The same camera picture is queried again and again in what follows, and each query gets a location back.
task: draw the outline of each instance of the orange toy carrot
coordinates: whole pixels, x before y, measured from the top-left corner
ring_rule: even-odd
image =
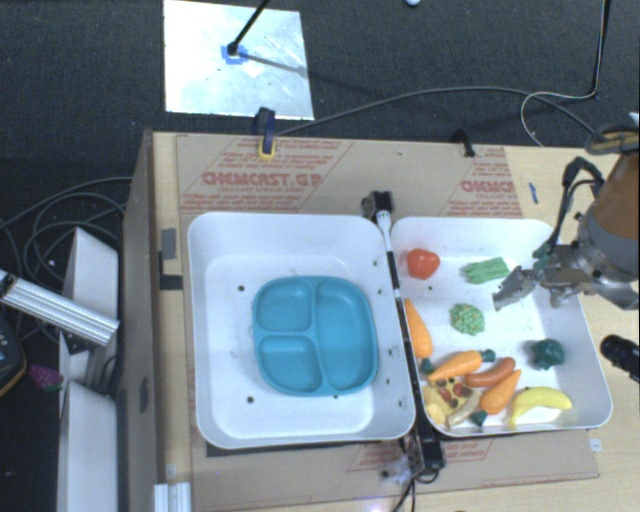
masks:
[[[496,354],[493,350],[485,350],[479,352],[477,350],[467,350],[454,355],[446,363],[436,368],[427,379],[429,382],[435,382],[440,379],[449,379],[451,377],[460,377],[475,372],[483,362],[496,360]]]
[[[404,300],[404,310],[407,313],[407,322],[409,324],[409,334],[411,335],[411,344],[413,345],[413,353],[416,357],[425,359],[433,353],[433,343],[431,334],[424,325],[422,317],[413,305],[410,299]]]
[[[486,391],[480,399],[480,408],[488,414],[498,414],[504,409],[516,390],[521,370],[515,370],[505,379]]]

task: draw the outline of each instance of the toy tomato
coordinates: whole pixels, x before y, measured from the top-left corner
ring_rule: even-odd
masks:
[[[418,279],[426,279],[433,275],[440,266],[439,256],[425,249],[413,249],[407,254],[409,275]]]

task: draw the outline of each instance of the toy banana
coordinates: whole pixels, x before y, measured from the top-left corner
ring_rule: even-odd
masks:
[[[516,419],[534,407],[549,407],[552,409],[571,409],[571,400],[562,391],[546,386],[537,386],[522,391],[513,400],[513,412],[509,418],[512,427]]]

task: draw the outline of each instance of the blue plate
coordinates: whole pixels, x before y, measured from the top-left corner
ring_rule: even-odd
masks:
[[[253,337],[262,376],[284,393],[353,393],[378,371],[369,302],[344,279],[295,276],[268,282],[253,301]]]

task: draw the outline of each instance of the dark floor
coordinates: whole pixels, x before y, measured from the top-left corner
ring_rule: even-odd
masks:
[[[583,95],[591,88],[602,2],[423,0],[411,9],[403,0],[273,0],[271,7],[301,13],[314,111],[322,118],[401,93],[453,86]],[[596,99],[561,102],[588,126],[624,121],[638,111],[639,20],[639,2],[612,2]],[[166,113],[163,51],[159,0],[0,4],[1,219],[12,220],[69,186],[130,176],[146,127],[249,131],[247,118]],[[299,135],[442,142],[464,128],[473,142],[531,145],[520,124],[522,99],[487,91],[423,95]],[[583,146],[589,135],[538,102],[529,105],[527,119],[545,145]],[[279,121],[277,128],[293,126]],[[96,190],[126,200],[125,185]],[[49,215],[82,219],[95,208],[94,200],[76,201]],[[34,220],[32,213],[8,226],[20,250]],[[106,219],[110,230],[117,225],[116,216]],[[9,239],[0,235],[0,268],[18,273]],[[64,248],[51,257],[57,270],[64,269]],[[29,361],[55,367],[57,347],[33,328],[27,320],[20,328]],[[57,406],[55,394],[29,379],[0,398],[0,510],[55,510]]]

